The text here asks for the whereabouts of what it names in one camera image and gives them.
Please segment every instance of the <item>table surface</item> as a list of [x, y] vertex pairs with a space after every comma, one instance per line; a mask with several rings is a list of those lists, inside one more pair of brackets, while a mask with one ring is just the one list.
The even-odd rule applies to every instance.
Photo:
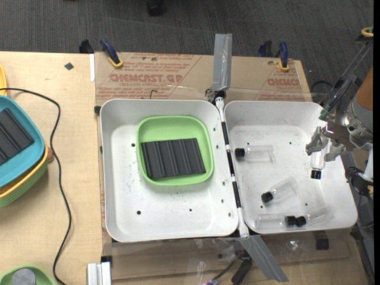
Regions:
[[[74, 67], [66, 69], [67, 63]], [[61, 105], [61, 120], [53, 146], [61, 161], [62, 187], [71, 208], [73, 226], [56, 272], [66, 284], [86, 284], [86, 266], [100, 262], [104, 245], [98, 128], [94, 113], [96, 88], [95, 82], [90, 81], [90, 58], [85, 54], [0, 52], [0, 64], [4, 67], [8, 87], [42, 93]], [[57, 108], [31, 94], [9, 91], [8, 96], [26, 111], [44, 139], [49, 141]], [[49, 163], [43, 177], [27, 193], [9, 206], [0, 208], [0, 275], [24, 264], [38, 265], [52, 275], [53, 261], [67, 226], [68, 215], [59, 189], [58, 164], [54, 160]], [[339, 255], [335, 260], [331, 255], [325, 257], [325, 261], [323, 256], [319, 256], [318, 261], [305, 261], [305, 264], [302, 264], [302, 257], [313, 258], [315, 254], [306, 256], [305, 251], [297, 255], [297, 261], [295, 257], [289, 260], [291, 254], [281, 251], [278, 239], [273, 239], [273, 244], [269, 246], [282, 257], [283, 261], [280, 262], [285, 265], [281, 267], [291, 284], [303, 284], [306, 280], [316, 280], [314, 284], [365, 284], [366, 276], [354, 240], [347, 231], [335, 232], [331, 243], [334, 240], [337, 241], [337, 246], [344, 245], [342, 248], [336, 247], [339, 249], [336, 254]], [[150, 254], [134, 254], [133, 257], [136, 257], [137, 265], [140, 262], [142, 265], [146, 263], [146, 270], [154, 271], [155, 268], [148, 267], [151, 265], [149, 260], [153, 259]], [[130, 264], [131, 256], [126, 261]], [[199, 259], [193, 258], [191, 261], [199, 262]], [[236, 272], [237, 268], [232, 269], [228, 275]], [[116, 278], [122, 278], [122, 272], [128, 274], [123, 261], [115, 261], [113, 274], [118, 276]], [[219, 271], [208, 271], [202, 275], [212, 277], [217, 273]], [[144, 274], [136, 274], [135, 278], [115, 283], [200, 284], [199, 272], [176, 277], [170, 274], [154, 278], [148, 278], [148, 274], [145, 274], [146, 278], [141, 278], [142, 276]], [[260, 270], [254, 269], [249, 273], [246, 283], [257, 282], [277, 284], [265, 280]]]

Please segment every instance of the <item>chair wheel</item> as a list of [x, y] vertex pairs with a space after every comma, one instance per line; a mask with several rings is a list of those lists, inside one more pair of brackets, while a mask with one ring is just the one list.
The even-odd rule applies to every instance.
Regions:
[[162, 13], [162, 1], [149, 0], [147, 2], [148, 13], [152, 16], [158, 16]]

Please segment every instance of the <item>green bowl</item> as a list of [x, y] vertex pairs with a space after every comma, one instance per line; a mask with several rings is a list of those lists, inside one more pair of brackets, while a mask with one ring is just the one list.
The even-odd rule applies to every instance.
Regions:
[[37, 285], [57, 285], [57, 283], [49, 274], [44, 272], [42, 268], [36, 265], [22, 265], [9, 270], [5, 274], [0, 275], [0, 285], [12, 285], [12, 277], [16, 273], [16, 271], [25, 268], [34, 272], [34, 274], [36, 275]]
[[[150, 141], [179, 140], [185, 138], [196, 138], [201, 152], [206, 172], [196, 175], [182, 175], [171, 178], [151, 179], [143, 158], [141, 143]], [[195, 117], [191, 116], [154, 116], [145, 118], [137, 128], [137, 159], [140, 171], [145, 180], [154, 185], [161, 186], [183, 186], [193, 185], [206, 181], [214, 171], [213, 152], [210, 138], [205, 125]]]

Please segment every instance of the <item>wooden table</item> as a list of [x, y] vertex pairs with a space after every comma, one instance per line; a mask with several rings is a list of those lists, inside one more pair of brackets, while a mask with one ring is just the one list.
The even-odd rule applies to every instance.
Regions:
[[[242, 67], [242, 63], [254, 59], [243, 58], [239, 62], [240, 59], [235, 58], [234, 67], [244, 71], [246, 67]], [[206, 56], [204, 60], [207, 63], [203, 67], [210, 67], [211, 57]], [[67, 63], [71, 63], [73, 69], [66, 69]], [[302, 66], [299, 61], [296, 63], [299, 77], [306, 83]], [[4, 67], [8, 87], [42, 93], [61, 105], [61, 120], [53, 146], [62, 164], [62, 186], [71, 207], [73, 227], [56, 272], [66, 284], [86, 284], [87, 264], [99, 263], [103, 248], [110, 244], [109, 236], [102, 233], [101, 168], [94, 113], [96, 92], [95, 83], [90, 81], [90, 58], [85, 54], [0, 52], [0, 64]], [[205, 76], [206, 81], [211, 73]], [[9, 91], [8, 95], [26, 111], [48, 141], [57, 116], [56, 107], [31, 94]], [[34, 187], [11, 205], [0, 208], [0, 274], [18, 265], [35, 264], [52, 275], [53, 261], [67, 225], [67, 211], [58, 185], [58, 165], [53, 161]], [[309, 252], [313, 244], [310, 235], [305, 240], [308, 246], [300, 246], [297, 254], [282, 248], [284, 243], [292, 241], [292, 236], [268, 237], [268, 246], [283, 264], [281, 267], [290, 284], [365, 284], [360, 255], [348, 231], [333, 232], [330, 250], [317, 254], [319, 257]], [[223, 267], [222, 263], [215, 271], [201, 274], [178, 275], [173, 271], [163, 275], [165, 265], [175, 263], [186, 271], [190, 261], [200, 262], [197, 257], [182, 259], [182, 262], [179, 258], [170, 256], [165, 264], [159, 254], [149, 252], [115, 257], [113, 275], [117, 279], [123, 275], [128, 278], [115, 284], [198, 284], [201, 277], [202, 280], [211, 278]], [[235, 265], [220, 284], [230, 284], [237, 268]], [[152, 277], [154, 271], [161, 276]], [[258, 282], [278, 284], [265, 280], [256, 267], [249, 272], [245, 284]]]

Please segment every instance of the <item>gray carpet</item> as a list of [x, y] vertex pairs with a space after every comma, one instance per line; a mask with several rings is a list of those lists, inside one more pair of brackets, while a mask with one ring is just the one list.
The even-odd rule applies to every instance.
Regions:
[[[159, 17], [147, 1], [0, 0], [0, 50], [77, 53], [83, 39], [100, 50], [105, 37], [118, 51], [212, 55], [215, 33], [232, 33], [235, 56], [258, 56], [265, 41], [275, 55], [285, 41], [311, 86], [335, 83], [360, 49], [355, 38], [373, 25], [374, 0], [165, 0]], [[372, 59], [371, 51], [360, 80]]]

